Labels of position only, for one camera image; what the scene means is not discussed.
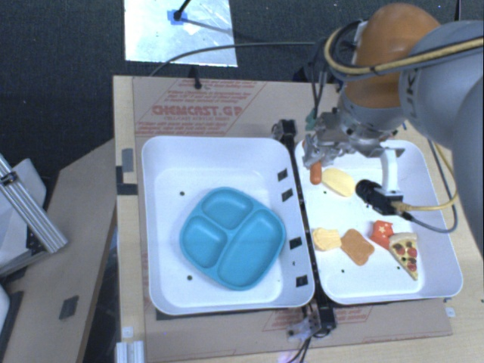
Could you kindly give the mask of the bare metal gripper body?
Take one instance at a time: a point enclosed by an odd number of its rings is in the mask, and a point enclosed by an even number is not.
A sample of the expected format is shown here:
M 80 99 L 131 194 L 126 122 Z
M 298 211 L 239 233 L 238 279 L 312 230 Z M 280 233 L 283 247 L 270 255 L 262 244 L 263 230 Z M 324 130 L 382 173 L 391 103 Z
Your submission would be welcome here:
M 357 122 L 343 110 L 323 112 L 316 120 L 314 146 L 328 157 L 359 152 L 365 157 L 379 157 L 384 152 L 383 133 Z

